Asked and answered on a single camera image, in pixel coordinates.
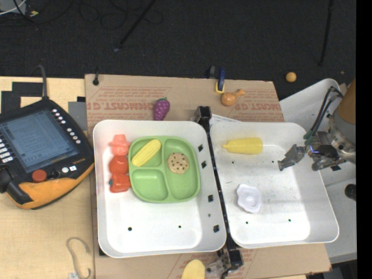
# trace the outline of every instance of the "red button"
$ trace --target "red button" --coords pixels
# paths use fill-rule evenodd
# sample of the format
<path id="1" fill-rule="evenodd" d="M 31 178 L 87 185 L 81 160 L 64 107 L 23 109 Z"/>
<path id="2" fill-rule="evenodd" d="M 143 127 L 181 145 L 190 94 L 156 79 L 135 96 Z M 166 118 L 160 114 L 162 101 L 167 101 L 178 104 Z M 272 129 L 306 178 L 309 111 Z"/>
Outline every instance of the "red button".
<path id="1" fill-rule="evenodd" d="M 45 172 L 45 170 L 36 170 L 31 176 L 35 183 L 41 183 L 47 179 L 47 173 Z"/>

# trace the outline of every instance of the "controller screen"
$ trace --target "controller screen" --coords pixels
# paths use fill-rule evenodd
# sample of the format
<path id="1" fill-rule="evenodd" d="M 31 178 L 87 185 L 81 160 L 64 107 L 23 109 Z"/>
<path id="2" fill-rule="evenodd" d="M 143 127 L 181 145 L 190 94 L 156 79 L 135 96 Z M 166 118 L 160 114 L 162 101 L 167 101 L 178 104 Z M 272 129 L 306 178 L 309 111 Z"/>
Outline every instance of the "controller screen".
<path id="1" fill-rule="evenodd" d="M 26 173 L 78 154 L 48 110 L 3 122 L 0 131 Z"/>

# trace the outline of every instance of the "green plate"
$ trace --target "green plate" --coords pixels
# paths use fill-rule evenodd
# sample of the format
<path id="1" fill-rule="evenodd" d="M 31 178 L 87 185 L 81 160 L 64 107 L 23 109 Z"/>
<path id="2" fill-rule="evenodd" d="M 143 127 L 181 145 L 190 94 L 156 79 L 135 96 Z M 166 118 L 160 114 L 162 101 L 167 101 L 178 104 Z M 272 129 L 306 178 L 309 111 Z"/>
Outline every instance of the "green plate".
<path id="1" fill-rule="evenodd" d="M 149 141 L 158 139 L 160 151 L 146 164 L 136 167 L 132 164 L 134 155 Z M 183 153 L 189 161 L 189 168 L 183 174 L 173 173 L 167 165 L 172 153 Z M 129 176 L 133 192 L 147 202 L 185 202 L 194 198 L 200 190 L 200 173 L 195 151 L 189 142 L 179 137 L 142 137 L 133 141 L 128 153 Z"/>

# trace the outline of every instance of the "cardboard box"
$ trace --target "cardboard box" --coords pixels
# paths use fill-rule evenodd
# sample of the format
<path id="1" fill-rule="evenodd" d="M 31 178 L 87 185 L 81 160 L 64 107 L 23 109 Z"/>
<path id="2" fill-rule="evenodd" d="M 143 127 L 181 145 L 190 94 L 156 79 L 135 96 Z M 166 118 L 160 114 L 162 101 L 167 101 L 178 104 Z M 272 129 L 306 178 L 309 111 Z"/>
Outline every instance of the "cardboard box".
<path id="1" fill-rule="evenodd" d="M 239 121 L 284 121 L 274 88 L 269 81 L 225 80 L 225 91 L 241 88 L 234 106 L 221 104 L 212 79 L 112 76 L 85 76 L 88 138 L 102 120 L 152 120 L 153 105 L 167 96 L 171 109 L 165 120 L 190 120 L 198 106 L 210 106 L 212 113 Z M 182 253 L 114 259 L 99 254 L 96 219 L 95 181 L 91 178 L 92 219 L 94 229 L 96 278 L 181 278 L 185 265 L 199 259 L 208 265 L 218 258 L 215 252 Z M 324 244 L 241 249 L 244 265 L 228 277 L 233 279 L 270 278 L 329 271 L 331 268 Z"/>

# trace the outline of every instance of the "toy cookie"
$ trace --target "toy cookie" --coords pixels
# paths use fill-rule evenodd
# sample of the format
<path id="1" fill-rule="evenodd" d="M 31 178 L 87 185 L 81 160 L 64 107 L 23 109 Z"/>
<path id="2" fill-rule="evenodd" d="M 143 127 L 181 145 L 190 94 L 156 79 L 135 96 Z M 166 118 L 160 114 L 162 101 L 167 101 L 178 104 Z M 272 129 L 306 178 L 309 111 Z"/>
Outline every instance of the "toy cookie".
<path id="1" fill-rule="evenodd" d="M 168 167 L 172 173 L 183 174 L 189 168 L 188 158 L 183 153 L 172 153 L 167 160 Z"/>

